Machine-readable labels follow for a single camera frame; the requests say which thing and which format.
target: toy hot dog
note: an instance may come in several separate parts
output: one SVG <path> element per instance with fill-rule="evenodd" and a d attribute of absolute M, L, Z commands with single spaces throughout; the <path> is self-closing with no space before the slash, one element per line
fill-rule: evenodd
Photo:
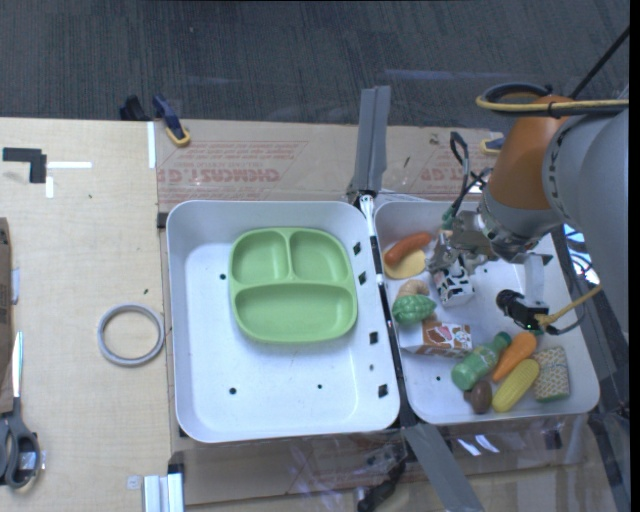
<path fill-rule="evenodd" d="M 391 249 L 384 254 L 384 262 L 390 267 L 395 267 L 402 258 L 420 249 L 431 242 L 431 234 L 426 231 L 420 231 L 406 236 L 399 240 Z"/>

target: scissors handle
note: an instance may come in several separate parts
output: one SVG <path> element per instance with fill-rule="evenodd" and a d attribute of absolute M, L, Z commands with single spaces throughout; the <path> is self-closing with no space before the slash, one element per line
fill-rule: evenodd
<path fill-rule="evenodd" d="M 0 442 L 4 440 L 4 444 L 0 446 L 0 469 L 2 469 L 2 453 L 6 458 L 6 470 L 4 471 L 5 483 L 14 489 L 19 489 L 29 483 L 29 480 L 35 476 L 40 465 L 40 445 L 38 438 L 31 430 L 29 430 L 22 421 L 20 398 L 13 399 L 13 412 L 2 418 L 2 423 L 8 429 L 3 435 L 4 428 L 0 426 Z M 35 456 L 35 461 L 31 461 L 28 468 L 20 467 L 21 455 L 31 453 Z"/>

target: tray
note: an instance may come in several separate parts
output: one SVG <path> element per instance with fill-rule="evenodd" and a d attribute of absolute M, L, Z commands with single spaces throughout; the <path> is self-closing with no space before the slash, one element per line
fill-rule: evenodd
<path fill-rule="evenodd" d="M 229 288 L 236 322 L 257 341 L 317 342 L 353 326 L 358 300 L 349 256 L 329 233 L 254 229 L 231 248 Z"/>
<path fill-rule="evenodd" d="M 381 205 L 375 214 L 375 227 L 380 248 L 384 251 L 400 238 L 417 231 L 436 233 L 442 214 L 449 202 L 397 201 Z M 464 203 L 463 208 L 475 210 L 477 204 Z M 426 254 L 435 245 L 433 240 Z M 557 253 L 550 236 L 546 236 L 535 248 L 539 254 L 550 254 L 553 259 L 544 267 L 543 298 L 556 312 L 571 302 L 565 286 Z M 512 336 L 521 329 L 513 320 L 505 316 L 496 306 L 495 297 L 503 289 L 524 292 L 525 275 L 523 265 L 512 265 L 503 261 L 490 262 L 478 267 L 471 276 L 475 289 L 474 297 L 465 304 L 445 308 L 438 299 L 438 292 L 431 275 L 424 271 L 417 276 L 429 284 L 430 297 L 438 302 L 436 314 L 442 322 L 468 324 L 474 345 L 491 341 L 499 331 Z M 398 289 L 405 280 L 385 279 L 388 299 L 395 299 Z M 570 312 L 558 321 L 564 326 L 576 320 Z M 419 325 L 397 326 L 399 344 L 419 344 L 422 334 Z M 451 359 L 440 355 L 412 354 L 401 350 L 409 403 L 418 417 L 436 425 L 454 425 L 459 423 L 494 421 L 537 416 L 580 414 L 596 406 L 600 397 L 600 386 L 591 358 L 579 328 L 563 334 L 540 337 L 538 350 L 561 345 L 564 347 L 569 366 L 571 396 L 567 399 L 549 403 L 538 403 L 531 390 L 506 413 L 493 410 L 485 414 L 475 414 L 471 406 L 463 399 L 462 392 L 451 381 L 451 369 L 460 359 Z"/>
<path fill-rule="evenodd" d="M 261 343 L 234 319 L 233 244 L 256 229 L 321 230 L 344 248 L 358 314 L 322 343 Z M 400 398 L 369 232 L 334 201 L 187 201 L 167 219 L 176 416 L 219 443 L 382 430 Z"/>

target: wooden table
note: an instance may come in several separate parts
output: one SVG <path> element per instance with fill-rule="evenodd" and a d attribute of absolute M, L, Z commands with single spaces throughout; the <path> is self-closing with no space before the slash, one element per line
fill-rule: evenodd
<path fill-rule="evenodd" d="M 24 332 L 23 417 L 46 455 L 26 492 L 0 488 L 0 510 L 142 510 L 142 478 L 165 475 L 171 455 L 166 353 L 140 367 L 116 366 L 101 355 L 96 328 L 124 302 L 164 314 L 147 124 L 8 118 L 2 126 L 2 147 L 39 148 L 48 162 L 91 167 L 50 169 L 47 197 L 45 185 L 29 183 L 27 164 L 0 162 L 0 216 L 9 219 L 20 269 L 14 320 Z M 135 314 L 107 330 L 109 344 L 128 356 L 154 340 L 153 326 Z M 580 464 L 471 477 L 487 510 L 613 510 L 597 445 L 585 432 Z M 332 510 L 353 509 L 345 491 L 194 510 L 317 510 L 327 499 Z M 425 502 L 442 510 L 431 486 L 406 484 L 379 510 Z"/>

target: brown toy egg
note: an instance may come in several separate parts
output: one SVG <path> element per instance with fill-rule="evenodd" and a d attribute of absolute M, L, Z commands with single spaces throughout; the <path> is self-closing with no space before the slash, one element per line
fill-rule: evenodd
<path fill-rule="evenodd" d="M 471 404 L 473 412 L 484 414 L 491 407 L 493 390 L 486 380 L 478 381 L 469 391 L 464 392 L 464 399 Z"/>

